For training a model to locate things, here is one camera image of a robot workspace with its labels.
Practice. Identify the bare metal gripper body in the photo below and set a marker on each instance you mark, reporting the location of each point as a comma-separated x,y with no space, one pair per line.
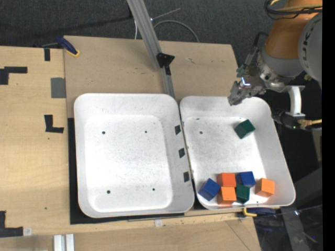
264,84

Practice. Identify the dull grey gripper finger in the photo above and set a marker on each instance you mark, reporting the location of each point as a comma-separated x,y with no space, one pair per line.
239,99
233,89

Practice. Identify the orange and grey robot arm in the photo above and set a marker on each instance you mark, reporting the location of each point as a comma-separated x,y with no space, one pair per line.
285,40

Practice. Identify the green cube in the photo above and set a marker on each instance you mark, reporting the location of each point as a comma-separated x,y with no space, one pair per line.
243,192
244,129

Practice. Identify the white plastic tray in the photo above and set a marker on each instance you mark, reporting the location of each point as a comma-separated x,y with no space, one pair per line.
128,161
217,153

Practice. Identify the blue cube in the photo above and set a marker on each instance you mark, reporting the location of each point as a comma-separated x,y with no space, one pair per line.
209,189
247,178

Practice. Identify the orange cube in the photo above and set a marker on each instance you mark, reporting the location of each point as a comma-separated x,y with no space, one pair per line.
227,195
265,187
227,179

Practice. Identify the pale brown flat board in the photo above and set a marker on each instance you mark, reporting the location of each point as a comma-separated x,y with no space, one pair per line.
115,69

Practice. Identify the black cylinder on white bracket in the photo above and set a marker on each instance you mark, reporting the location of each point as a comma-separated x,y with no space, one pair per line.
295,101

